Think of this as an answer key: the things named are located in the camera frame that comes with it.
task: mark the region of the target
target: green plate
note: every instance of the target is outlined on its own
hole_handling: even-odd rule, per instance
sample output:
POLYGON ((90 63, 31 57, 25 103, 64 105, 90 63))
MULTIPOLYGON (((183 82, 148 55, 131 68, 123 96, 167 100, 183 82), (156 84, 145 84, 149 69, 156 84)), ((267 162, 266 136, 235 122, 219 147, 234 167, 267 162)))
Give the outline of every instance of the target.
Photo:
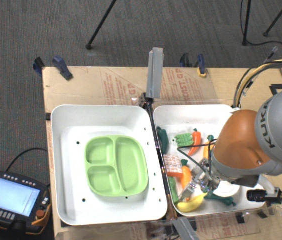
POLYGON ((85 168, 88 185, 100 196, 137 195, 149 181, 142 146, 124 135, 91 139, 85 147, 85 168))

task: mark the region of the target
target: button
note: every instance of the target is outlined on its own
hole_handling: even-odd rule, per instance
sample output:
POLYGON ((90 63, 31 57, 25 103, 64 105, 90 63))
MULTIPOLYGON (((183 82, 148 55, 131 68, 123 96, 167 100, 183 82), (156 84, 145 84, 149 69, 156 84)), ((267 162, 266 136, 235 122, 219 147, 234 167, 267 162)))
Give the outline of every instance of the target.
POLYGON ((37 210, 36 211, 36 217, 38 220, 42 219, 46 215, 44 210, 37 210))

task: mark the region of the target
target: cardboard table surface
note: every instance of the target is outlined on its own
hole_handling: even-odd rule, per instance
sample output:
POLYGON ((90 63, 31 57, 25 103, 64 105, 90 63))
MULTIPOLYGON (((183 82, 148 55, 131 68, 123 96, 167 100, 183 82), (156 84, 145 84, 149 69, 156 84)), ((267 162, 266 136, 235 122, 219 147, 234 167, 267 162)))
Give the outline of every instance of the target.
MULTIPOLYGON (((147 67, 71 67, 73 78, 66 80, 56 67, 45 67, 42 70, 45 112, 51 114, 59 105, 136 105, 138 98, 147 90, 147 67)), ((161 96, 155 99, 154 106, 161 105, 196 105, 196 104, 233 104, 236 87, 247 71, 247 68, 208 68, 206 77, 198 75, 197 68, 163 68, 161 96)), ((261 105, 273 94, 271 85, 282 85, 282 71, 269 69, 260 74, 247 94, 241 100, 243 109, 258 111, 261 105)), ((56 196, 55 170, 53 163, 53 141, 51 121, 46 121, 49 169, 52 203, 56 196)), ((282 190, 282 175, 267 178, 275 187, 282 190)), ((62 227, 57 208, 53 208, 54 235, 59 239, 76 227, 62 227)), ((213 230, 198 228, 200 239, 281 239, 282 240, 282 205, 276 207, 276 215, 261 219, 253 217, 245 228, 229 225, 214 227, 213 230)), ((144 239, 135 234, 136 229, 126 230, 127 239, 144 239)))

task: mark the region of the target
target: black pole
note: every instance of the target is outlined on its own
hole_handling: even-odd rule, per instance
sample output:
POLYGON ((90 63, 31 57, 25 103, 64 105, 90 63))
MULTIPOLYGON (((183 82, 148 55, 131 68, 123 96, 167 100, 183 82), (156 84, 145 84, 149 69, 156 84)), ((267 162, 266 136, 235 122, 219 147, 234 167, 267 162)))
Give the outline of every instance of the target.
POLYGON ((252 2, 252 0, 248 0, 248 2, 247 2, 246 19, 245 19, 245 29, 244 29, 243 42, 242 42, 242 45, 243 45, 243 46, 247 46, 247 45, 248 45, 247 35, 248 35, 248 26, 249 26, 251 2, 252 2))
POLYGON ((106 21, 109 13, 111 12, 113 6, 116 4, 117 0, 113 0, 112 3, 110 4, 109 8, 107 9, 105 15, 103 16, 103 19, 101 20, 99 26, 96 28, 92 38, 90 39, 89 43, 85 46, 85 48, 87 48, 88 50, 92 49, 92 42, 94 41, 94 39, 96 38, 97 34, 99 33, 103 23, 106 21))
POLYGON ((263 33, 263 35, 265 37, 267 37, 269 35, 270 30, 273 28, 273 26, 277 23, 278 19, 281 17, 282 15, 282 10, 279 12, 279 14, 276 16, 276 18, 274 19, 274 21, 272 22, 271 26, 269 26, 269 28, 267 29, 267 31, 265 31, 263 33))

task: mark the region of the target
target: yellow banana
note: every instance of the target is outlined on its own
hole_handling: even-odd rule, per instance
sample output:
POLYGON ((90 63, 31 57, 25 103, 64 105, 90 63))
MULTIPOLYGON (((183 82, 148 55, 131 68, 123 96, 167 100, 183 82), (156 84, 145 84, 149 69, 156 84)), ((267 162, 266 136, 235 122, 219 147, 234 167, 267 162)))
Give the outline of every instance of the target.
POLYGON ((190 213, 197 209, 203 202, 204 197, 207 193, 203 193, 193 197, 191 200, 187 202, 178 202, 176 207, 182 213, 190 213))

